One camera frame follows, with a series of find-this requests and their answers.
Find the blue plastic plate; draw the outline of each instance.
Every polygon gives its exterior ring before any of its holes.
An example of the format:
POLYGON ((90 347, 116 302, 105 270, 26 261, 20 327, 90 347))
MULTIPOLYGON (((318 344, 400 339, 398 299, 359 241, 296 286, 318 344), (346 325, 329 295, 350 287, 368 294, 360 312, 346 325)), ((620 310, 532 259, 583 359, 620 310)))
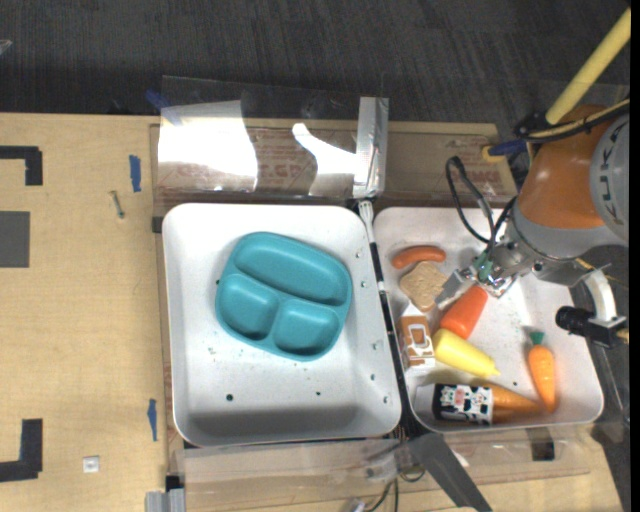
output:
POLYGON ((351 294, 351 276, 333 256, 293 238, 251 233, 229 256, 216 315, 238 340, 309 361, 337 341, 351 294))

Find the cardboard surface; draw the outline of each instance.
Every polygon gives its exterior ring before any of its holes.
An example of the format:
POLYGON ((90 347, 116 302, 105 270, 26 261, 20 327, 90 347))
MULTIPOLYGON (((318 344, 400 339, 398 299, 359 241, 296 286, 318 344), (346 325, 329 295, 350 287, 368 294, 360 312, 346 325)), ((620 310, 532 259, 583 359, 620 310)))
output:
POLYGON ((44 426, 42 472, 0 483, 1 511, 142 511, 164 487, 153 120, 0 115, 1 143, 39 146, 44 167, 43 186, 26 187, 23 162, 0 160, 0 209, 31 215, 29 268, 0 268, 0 460, 18 459, 23 419, 44 426), (141 159, 139 193, 129 155, 141 159), (99 471, 84 473, 96 455, 99 471))
MULTIPOLYGON (((316 177, 317 162, 291 134, 296 120, 245 119, 244 122, 247 144, 251 141, 255 151, 256 161, 251 165, 257 166, 256 175, 247 181, 249 175, 239 177, 221 174, 205 165, 189 162, 164 162, 154 170, 157 176, 156 212, 165 214, 171 207, 184 202, 228 200, 221 192, 213 196, 210 194, 216 187, 227 194, 238 194, 240 190, 253 191, 239 193, 237 197, 242 201, 255 201, 256 197, 268 194, 292 196, 309 193, 316 177), (209 196, 203 197, 203 192, 209 192, 209 196)), ((319 139, 341 150, 355 151, 355 121, 307 120, 305 123, 319 139)), ((169 123, 163 125, 163 129, 169 130, 164 144, 178 144, 179 140, 170 136, 175 128, 167 125, 169 123)), ((203 142, 194 148, 204 149, 206 146, 203 131, 206 133, 206 130, 196 132, 203 142)), ((152 148, 157 148, 159 137, 160 128, 157 127, 152 134, 152 148)), ((469 179, 490 203, 504 206, 517 193, 506 159, 489 163, 482 157, 482 148, 495 142, 497 137, 495 125, 488 123, 390 122, 383 202, 450 203, 451 192, 445 178, 445 164, 450 157, 457 155, 462 159, 469 179)), ((461 202, 475 205, 475 199, 455 173, 453 182, 461 202)), ((337 189, 342 192, 326 194, 326 197, 340 201, 349 196, 344 190, 351 191, 352 185, 351 178, 341 186, 333 183, 333 192, 337 189)), ((314 188, 312 195, 325 194, 314 188)))

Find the toy carrot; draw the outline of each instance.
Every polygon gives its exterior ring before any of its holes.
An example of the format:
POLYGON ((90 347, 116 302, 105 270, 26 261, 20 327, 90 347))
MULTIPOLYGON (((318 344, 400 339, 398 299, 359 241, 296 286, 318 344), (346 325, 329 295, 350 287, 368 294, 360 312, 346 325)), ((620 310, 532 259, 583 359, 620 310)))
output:
POLYGON ((533 347, 527 354, 529 371, 533 378, 533 383, 538 390, 540 398, 544 402, 547 410, 556 410, 556 384, 555 384, 555 360, 553 352, 548 347, 542 345, 544 333, 533 332, 530 334, 533 347))
POLYGON ((473 285, 447 310, 440 320, 440 327, 469 339, 488 297, 484 288, 473 285))
POLYGON ((533 400, 509 391, 502 386, 496 384, 483 384, 491 389, 493 394, 493 409, 509 411, 514 414, 534 414, 540 412, 540 406, 533 400))
POLYGON ((513 421, 513 419, 513 411, 510 411, 508 409, 494 409, 491 423, 509 423, 513 421))

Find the wooden table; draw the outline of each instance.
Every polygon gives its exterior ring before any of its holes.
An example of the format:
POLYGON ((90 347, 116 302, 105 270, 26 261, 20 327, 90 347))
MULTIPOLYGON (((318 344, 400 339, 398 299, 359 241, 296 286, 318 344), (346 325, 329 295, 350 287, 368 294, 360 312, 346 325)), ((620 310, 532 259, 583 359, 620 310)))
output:
MULTIPOLYGON (((0 210, 30 212, 29 267, 0 268, 0 461, 18 459, 22 420, 43 421, 42 471, 37 479, 0 483, 0 511, 142 511, 145 494, 164 489, 168 450, 149 136, 158 122, 0 114, 0 144, 38 146, 44 159, 42 186, 25 186, 23 161, 0 160, 0 210), (131 155, 140 158, 139 192, 132 187, 131 155), (83 459, 92 456, 99 457, 99 471, 85 472, 83 459)), ((586 474, 480 490, 495 510, 621 510, 600 445, 588 436, 584 442, 586 474)), ((403 494, 400 504, 403 511, 453 506, 439 490, 403 494)))

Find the black cable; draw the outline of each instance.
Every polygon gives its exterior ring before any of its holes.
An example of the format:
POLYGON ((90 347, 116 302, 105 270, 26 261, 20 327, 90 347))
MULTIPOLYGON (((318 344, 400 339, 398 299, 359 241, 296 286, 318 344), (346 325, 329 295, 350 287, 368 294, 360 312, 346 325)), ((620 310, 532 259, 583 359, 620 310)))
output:
POLYGON ((400 491, 398 490, 398 479, 397 478, 393 481, 393 484, 394 484, 394 486, 396 488, 396 490, 395 490, 395 499, 394 499, 394 502, 393 502, 393 510, 394 510, 394 512, 398 512, 398 510, 400 508, 400 491))
POLYGON ((491 257, 493 256, 493 249, 496 244, 496 229, 495 229, 495 225, 493 224, 493 215, 491 214, 491 208, 489 208, 489 205, 487 204, 487 201, 484 198, 484 196, 480 193, 480 191, 476 188, 476 186, 473 183, 471 183, 471 181, 467 177, 467 171, 464 168, 464 164, 462 163, 462 160, 460 160, 459 157, 453 156, 449 158, 445 166, 445 171, 446 171, 445 174, 447 177, 447 183, 449 184, 449 189, 451 190, 451 196, 453 197, 453 202, 455 204, 456 211, 458 212, 458 216, 460 217, 460 220, 462 221, 464 226, 467 228, 469 233, 471 233, 475 238, 477 238, 481 242, 484 242, 485 244, 487 244, 487 257, 490 260, 491 257), (467 186, 469 191, 474 195, 474 197, 478 200, 478 202, 481 203, 481 206, 484 207, 483 209, 485 209, 484 213, 487 215, 487 219, 489 221, 490 237, 488 239, 480 235, 475 229, 473 229, 473 227, 471 227, 466 217, 464 216, 464 213, 462 212, 462 206, 460 205, 458 192, 456 191, 456 187, 453 183, 453 178, 451 177, 452 165, 457 168, 458 172, 460 173, 460 179, 462 180, 462 182, 467 186))
MULTIPOLYGON (((593 117, 593 116, 596 116, 596 117, 589 121, 585 121, 582 124, 578 124, 575 128, 567 130, 566 132, 560 132, 555 135, 548 135, 548 136, 542 136, 542 137, 536 136, 536 132, 531 132, 531 133, 526 133, 520 136, 519 138, 531 144, 545 144, 547 142, 555 142, 557 140, 566 139, 567 137, 571 137, 581 132, 588 132, 594 126, 597 126, 605 121, 608 121, 609 119, 618 117, 619 115, 626 114, 630 111, 631 111, 631 103, 627 102, 621 105, 620 107, 616 109, 612 109, 610 112, 607 112, 606 114, 603 114, 601 116, 598 116, 597 114, 593 114, 592 116, 587 116, 584 119, 587 119, 588 117, 593 117)), ((563 124, 555 125, 553 128, 554 129, 562 128, 565 125, 569 126, 575 123, 576 121, 563 123, 563 124)))
POLYGON ((498 217, 498 220, 496 221, 496 236, 500 231, 500 227, 502 226, 503 222, 509 217, 509 213, 511 212, 513 205, 516 204, 516 199, 518 199, 518 196, 513 196, 511 199, 509 199, 509 202, 502 209, 502 213, 500 213, 500 217, 498 217))
POLYGON ((391 490, 391 486, 393 485, 393 482, 389 482, 387 484, 387 486, 384 488, 384 491, 382 491, 382 495, 380 496, 380 499, 378 499, 378 501, 375 502, 375 504, 371 507, 371 508, 365 508, 365 512, 373 512, 374 510, 377 510, 378 508, 380 508, 380 505, 382 505, 384 503, 384 500, 387 499, 387 496, 389 495, 389 491, 391 490))
POLYGON ((427 473, 427 470, 426 470, 426 469, 423 469, 423 470, 418 474, 418 476, 415 476, 415 477, 410 477, 410 476, 405 475, 404 473, 400 473, 400 478, 402 478, 405 482, 408 482, 408 483, 410 483, 410 484, 414 484, 414 483, 416 483, 417 481, 419 481, 419 480, 420 480, 420 479, 421 479, 421 478, 422 478, 426 473, 427 473))

